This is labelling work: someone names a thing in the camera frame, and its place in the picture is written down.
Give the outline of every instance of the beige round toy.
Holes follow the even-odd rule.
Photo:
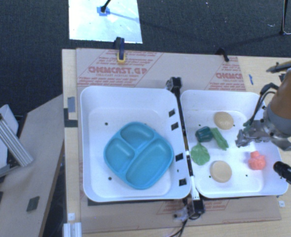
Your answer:
[[[234,122],[233,117],[226,112],[217,112],[214,115],[214,122],[220,129],[229,130],[232,128]]]
[[[232,176],[232,170],[228,163],[222,160],[217,160],[211,164],[210,174],[215,181],[226,183]]]

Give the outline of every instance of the green toy vegetable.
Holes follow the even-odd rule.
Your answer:
[[[225,138],[223,138],[223,136],[219,132],[218,128],[211,128],[210,130],[211,130],[214,138],[216,139],[218,146],[221,149],[226,150],[229,147],[229,145],[228,145],[227,141],[225,140]]]
[[[190,156],[195,163],[198,165],[204,165],[210,160],[210,155],[208,150],[201,145],[199,142],[196,146],[194,146],[190,151]]]

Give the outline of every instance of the blue divided plate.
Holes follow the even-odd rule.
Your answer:
[[[107,166],[125,183],[140,190],[154,185],[169,168],[173,158],[171,145],[140,122],[125,125],[104,149]]]

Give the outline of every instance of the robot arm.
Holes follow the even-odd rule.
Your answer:
[[[270,88],[277,90],[272,101],[264,111],[263,118],[254,120]],[[271,141],[285,151],[291,151],[291,70],[288,70],[280,87],[270,83],[261,93],[255,108],[254,115],[244,124],[245,128],[239,131],[236,145],[246,146],[251,141]],[[274,170],[291,184],[291,167],[285,163],[277,162]]]

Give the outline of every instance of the dark floor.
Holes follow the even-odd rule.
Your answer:
[[[291,57],[283,0],[137,1],[144,43],[127,49]],[[76,47],[112,43],[69,40],[68,0],[0,0],[0,107],[22,115],[62,94],[61,50]]]

